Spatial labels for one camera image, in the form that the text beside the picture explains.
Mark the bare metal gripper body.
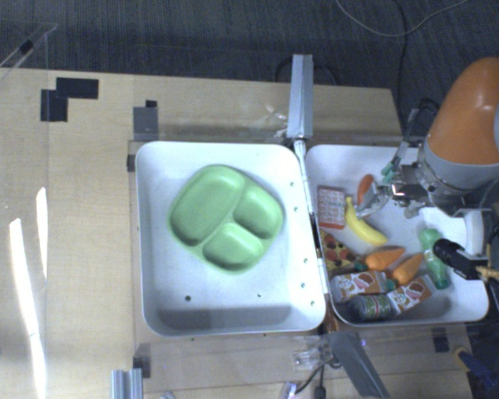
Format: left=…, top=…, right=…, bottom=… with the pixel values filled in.
left=388, top=162, right=437, bottom=219

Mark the small orange carrot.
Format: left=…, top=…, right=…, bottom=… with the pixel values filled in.
left=356, top=174, right=376, bottom=206

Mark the yellow banana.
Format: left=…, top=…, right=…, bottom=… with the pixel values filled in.
left=343, top=196, right=389, bottom=248

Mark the orange and white packet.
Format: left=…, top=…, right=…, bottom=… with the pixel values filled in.
left=316, top=185, right=348, bottom=230

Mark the white plastic tray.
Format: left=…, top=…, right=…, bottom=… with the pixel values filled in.
left=305, top=143, right=491, bottom=328
left=135, top=140, right=328, bottom=338

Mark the pizza slice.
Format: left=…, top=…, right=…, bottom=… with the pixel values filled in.
left=319, top=228, right=359, bottom=272

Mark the green plastic bottle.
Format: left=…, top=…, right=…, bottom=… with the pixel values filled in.
left=417, top=227, right=452, bottom=290

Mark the orange and white carton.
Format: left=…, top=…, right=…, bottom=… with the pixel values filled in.
left=329, top=269, right=396, bottom=304
left=385, top=275, right=434, bottom=313

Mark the dark green can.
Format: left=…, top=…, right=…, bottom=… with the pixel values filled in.
left=347, top=293, right=403, bottom=323

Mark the green divided plate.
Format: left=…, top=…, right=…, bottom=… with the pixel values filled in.
left=167, top=163, right=286, bottom=273

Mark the black cylinder on white bracket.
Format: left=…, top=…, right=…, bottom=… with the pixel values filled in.
left=432, top=208, right=490, bottom=281

